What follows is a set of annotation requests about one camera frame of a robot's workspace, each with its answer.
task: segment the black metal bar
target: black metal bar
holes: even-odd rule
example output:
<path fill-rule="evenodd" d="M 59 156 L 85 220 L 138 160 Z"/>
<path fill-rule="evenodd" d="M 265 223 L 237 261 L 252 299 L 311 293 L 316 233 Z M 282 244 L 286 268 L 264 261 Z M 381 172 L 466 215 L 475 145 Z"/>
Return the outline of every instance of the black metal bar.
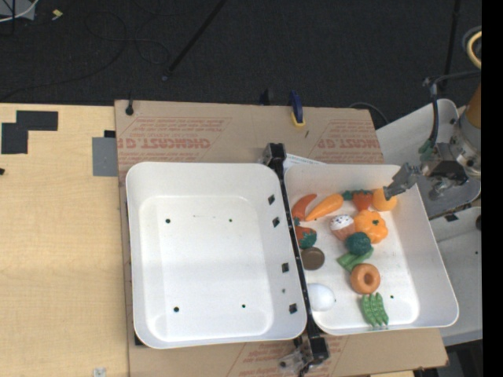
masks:
<path fill-rule="evenodd" d="M 453 61 L 453 48 L 456 39 L 457 21 L 459 20 L 460 6 L 461 6 L 461 0 L 454 0 L 453 20 L 450 25 L 449 48 L 447 50 L 446 67 L 443 72 L 446 75 L 450 73 L 450 65 L 452 64 Z M 447 79 L 443 80 L 439 84 L 439 87 L 442 90 L 444 90 L 447 87 Z"/>
<path fill-rule="evenodd" d="M 288 228 L 290 230 L 290 239 L 292 241 L 293 251 L 296 257 L 297 269 L 299 272 L 300 286 L 303 291 L 304 304 L 307 311 L 307 337 L 310 343 L 311 354 L 313 355 L 312 364 L 321 364 L 324 360 L 329 358 L 329 348 L 326 344 L 325 338 L 321 336 L 320 328 L 316 325 L 313 318 L 313 312 L 311 310 L 309 296 L 307 294 L 307 282 L 304 276 L 302 260 L 300 259 L 299 245 L 297 244 L 296 234 L 294 230 L 292 213 L 290 212 L 290 204 L 288 202 L 288 193 L 285 186 L 284 178 L 284 167 L 283 162 L 286 159 L 286 150 L 283 144 L 269 143 L 266 149 L 265 164 L 274 170 L 278 178 L 280 179 L 281 193 L 283 196 L 283 204 L 285 205 L 286 218 L 288 222 Z M 303 375 L 309 369 L 309 364 L 306 365 L 306 369 L 301 372 Z"/>
<path fill-rule="evenodd" d="M 213 8 L 213 11 L 211 11 L 210 15 L 207 17 L 207 19 L 203 22 L 203 24 L 200 26 L 200 28 L 197 30 L 197 32 L 194 34 L 194 36 L 189 40 L 185 48 L 180 52 L 180 54 L 173 60 L 173 63 L 170 65 L 170 67 L 167 69 L 167 74 L 163 75 L 163 80 L 166 80 L 167 77 L 176 69 L 176 67 L 180 64 L 180 62 L 183 60 L 185 55 L 192 49 L 194 44 L 198 41 L 200 36 L 204 33 L 206 28 L 211 24 L 213 19 L 217 16 L 217 14 L 220 12 L 222 7 L 227 3 L 228 0 L 220 0 L 217 5 Z"/>

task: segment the clamp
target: clamp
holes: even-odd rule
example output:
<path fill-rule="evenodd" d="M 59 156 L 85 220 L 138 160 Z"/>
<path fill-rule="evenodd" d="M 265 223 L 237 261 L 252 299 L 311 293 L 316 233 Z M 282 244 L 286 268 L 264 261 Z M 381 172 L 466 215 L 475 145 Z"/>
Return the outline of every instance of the clamp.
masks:
<path fill-rule="evenodd" d="M 302 103 L 300 102 L 300 97 L 294 90 L 290 91 L 288 96 L 288 106 L 292 106 L 292 121 L 295 127 L 302 128 L 306 125 L 304 120 L 304 114 L 302 110 Z"/>

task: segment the white egg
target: white egg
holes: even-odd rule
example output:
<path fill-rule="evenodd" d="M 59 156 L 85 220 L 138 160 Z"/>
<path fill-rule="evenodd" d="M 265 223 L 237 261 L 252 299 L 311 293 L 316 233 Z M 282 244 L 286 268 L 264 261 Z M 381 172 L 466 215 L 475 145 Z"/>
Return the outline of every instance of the white egg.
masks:
<path fill-rule="evenodd" d="M 332 289 L 322 284 L 308 284 L 307 294 L 313 311 L 327 311 L 336 304 Z"/>

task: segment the black carpet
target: black carpet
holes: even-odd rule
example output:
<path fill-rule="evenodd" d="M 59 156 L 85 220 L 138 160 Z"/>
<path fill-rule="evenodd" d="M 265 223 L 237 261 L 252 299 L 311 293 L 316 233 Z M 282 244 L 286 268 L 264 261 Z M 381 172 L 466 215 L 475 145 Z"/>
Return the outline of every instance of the black carpet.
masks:
<path fill-rule="evenodd" d="M 295 90 L 304 106 L 365 102 L 393 121 L 428 104 L 423 79 L 445 72 L 455 0 L 229 0 L 163 81 L 218 1 L 40 0 L 34 20 L 0 23 L 0 101 L 258 104 L 268 89 L 287 104 Z M 456 18 L 450 72 L 476 70 L 462 39 L 482 0 L 461 0 Z M 451 80 L 440 97 L 461 106 L 479 82 Z"/>

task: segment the toy food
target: toy food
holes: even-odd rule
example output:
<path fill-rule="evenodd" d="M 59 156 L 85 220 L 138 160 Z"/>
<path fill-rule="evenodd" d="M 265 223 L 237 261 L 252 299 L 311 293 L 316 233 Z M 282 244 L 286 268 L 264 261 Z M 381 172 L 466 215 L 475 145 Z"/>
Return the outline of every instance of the toy food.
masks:
<path fill-rule="evenodd" d="M 344 198 L 339 193 L 331 194 L 324 198 L 313 210 L 306 216 L 306 221 L 313 221 L 316 218 L 323 217 L 331 212 L 338 210 L 344 204 Z"/>
<path fill-rule="evenodd" d="M 308 284 L 307 294 L 311 309 L 314 311 L 327 311 L 336 304 L 336 296 L 332 289 L 322 284 Z"/>
<path fill-rule="evenodd" d="M 330 230 L 337 239 L 342 241 L 356 232 L 353 218 L 349 215 L 337 215 L 332 218 L 330 221 Z"/>
<path fill-rule="evenodd" d="M 389 317 L 384 309 L 383 297 L 379 292 L 362 297 L 362 313 L 365 321 L 373 327 L 389 323 Z"/>
<path fill-rule="evenodd" d="M 370 243 L 379 243 L 387 236 L 386 222 L 379 212 L 373 210 L 361 210 L 354 217 L 354 227 L 357 232 L 364 232 Z"/>
<path fill-rule="evenodd" d="M 392 210 L 393 208 L 396 207 L 397 202 L 398 199 L 396 198 L 396 196 L 392 196 L 390 199 L 386 199 L 382 187 L 373 191 L 372 205 L 377 210 L 381 211 Z"/>
<path fill-rule="evenodd" d="M 363 262 L 353 268 L 350 281 L 356 292 L 368 295 L 375 292 L 379 287 L 380 274 L 374 265 Z"/>
<path fill-rule="evenodd" d="M 306 208 L 318 195 L 317 194 L 308 194 L 307 196 L 302 197 L 299 201 L 295 203 L 292 207 L 292 219 L 298 219 L 299 221 L 303 221 L 306 217 Z"/>
<path fill-rule="evenodd" d="M 314 246 L 317 239 L 317 233 L 314 229 L 296 225 L 295 230 L 297 243 L 300 248 L 309 248 Z"/>
<path fill-rule="evenodd" d="M 372 256 L 374 252 L 374 248 L 371 247 L 369 251 L 362 255 L 356 255 L 352 253 L 346 253 L 337 258 L 337 262 L 341 267 L 347 270 L 349 273 L 353 270 L 353 268 L 364 262 L 366 259 Z"/>
<path fill-rule="evenodd" d="M 342 194 L 344 201 L 351 201 L 353 199 L 353 192 L 350 190 L 346 190 Z"/>
<path fill-rule="evenodd" d="M 369 190 L 357 190 L 353 192 L 352 200 L 358 210 L 368 210 L 373 201 L 373 194 Z"/>
<path fill-rule="evenodd" d="M 346 241 L 346 248 L 350 253 L 364 255 L 372 249 L 370 238 L 364 232 L 355 232 Z"/>
<path fill-rule="evenodd" d="M 314 271 L 315 269 L 321 268 L 325 263 L 325 255 L 317 247 L 309 247 L 306 250 L 302 250 L 300 253 L 304 269 L 309 271 Z"/>

